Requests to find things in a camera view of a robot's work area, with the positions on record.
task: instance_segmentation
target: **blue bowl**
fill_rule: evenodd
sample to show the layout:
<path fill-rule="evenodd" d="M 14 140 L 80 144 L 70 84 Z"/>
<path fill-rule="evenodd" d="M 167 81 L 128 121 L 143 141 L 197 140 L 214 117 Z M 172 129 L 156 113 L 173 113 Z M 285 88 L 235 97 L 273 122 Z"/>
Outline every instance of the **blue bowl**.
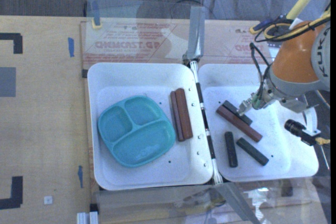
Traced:
<path fill-rule="evenodd" d="M 98 131 L 114 158 L 123 166 L 138 167 L 166 153 L 175 143 L 175 129 L 150 98 L 137 95 L 101 113 Z"/>

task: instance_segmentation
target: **gray square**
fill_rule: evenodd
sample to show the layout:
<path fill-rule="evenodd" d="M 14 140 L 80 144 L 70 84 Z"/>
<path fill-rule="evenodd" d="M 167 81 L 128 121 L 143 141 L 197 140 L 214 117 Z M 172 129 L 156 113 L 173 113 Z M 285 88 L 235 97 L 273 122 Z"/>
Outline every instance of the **gray square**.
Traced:
<path fill-rule="evenodd" d="M 15 97 L 16 68 L 0 67 L 0 97 Z"/>

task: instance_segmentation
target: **white square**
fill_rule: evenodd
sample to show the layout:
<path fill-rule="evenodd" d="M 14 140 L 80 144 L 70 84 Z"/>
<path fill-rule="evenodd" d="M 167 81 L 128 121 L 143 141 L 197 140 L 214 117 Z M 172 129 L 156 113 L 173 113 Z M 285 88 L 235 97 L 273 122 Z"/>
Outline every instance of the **white square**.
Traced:
<path fill-rule="evenodd" d="M 53 203 L 53 197 L 52 196 L 45 196 L 44 197 L 44 204 L 45 205 L 52 205 Z"/>

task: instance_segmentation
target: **white plastic tray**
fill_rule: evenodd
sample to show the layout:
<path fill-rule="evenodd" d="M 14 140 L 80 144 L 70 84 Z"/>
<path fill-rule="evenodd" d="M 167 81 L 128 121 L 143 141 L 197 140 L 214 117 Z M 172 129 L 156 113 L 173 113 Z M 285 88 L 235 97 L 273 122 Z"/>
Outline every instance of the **white plastic tray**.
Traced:
<path fill-rule="evenodd" d="M 258 143 L 216 113 L 225 100 L 238 107 L 242 100 L 256 92 L 259 81 L 254 65 L 204 65 L 199 69 L 198 78 L 218 170 L 223 177 L 233 182 L 248 182 L 308 177 L 317 172 L 319 163 L 314 148 L 301 142 L 300 138 L 283 127 L 288 119 L 305 124 L 301 113 L 291 112 L 278 102 L 265 109 L 248 111 L 246 115 L 253 120 L 251 127 L 263 135 Z M 269 158 L 266 166 L 261 166 L 236 146 L 238 167 L 229 167 L 224 139 L 227 131 L 234 134 L 235 140 L 244 137 Z"/>
<path fill-rule="evenodd" d="M 179 64 L 97 63 L 88 72 L 93 163 L 97 183 L 107 190 L 198 185 L 213 174 L 194 76 Z M 120 165 L 98 134 L 97 120 L 109 106 L 134 95 L 153 99 L 172 122 L 170 93 L 184 88 L 194 137 L 175 142 L 158 159 L 136 168 Z"/>

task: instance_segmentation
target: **brown bar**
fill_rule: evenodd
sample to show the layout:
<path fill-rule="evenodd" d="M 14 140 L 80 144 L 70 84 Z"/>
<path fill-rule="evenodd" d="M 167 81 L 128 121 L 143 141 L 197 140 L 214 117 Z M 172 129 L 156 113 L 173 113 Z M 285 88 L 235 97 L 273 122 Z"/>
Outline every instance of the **brown bar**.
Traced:
<path fill-rule="evenodd" d="M 178 141 L 184 141 L 183 133 L 182 133 L 182 126 L 180 116 L 178 114 L 178 107 L 177 107 L 177 100 L 175 92 L 170 93 L 170 99 L 172 100 L 172 107 L 173 107 L 173 114 L 175 119 L 175 129 L 176 129 L 176 136 Z"/>
<path fill-rule="evenodd" d="M 192 138 L 193 131 L 191 129 L 189 111 L 184 89 L 182 88 L 177 89 L 175 91 L 175 94 L 176 94 L 177 107 L 179 109 L 179 116 L 181 120 L 183 137 L 184 139 Z"/>
<path fill-rule="evenodd" d="M 226 109 L 222 105 L 217 109 L 216 112 L 226 120 L 230 121 L 230 123 L 240 129 L 255 142 L 259 142 L 262 139 L 263 136 L 261 134 L 259 134 L 256 130 L 251 128 L 243 120 L 241 120 L 239 117 L 237 117 L 235 114 L 233 114 L 230 110 Z"/>

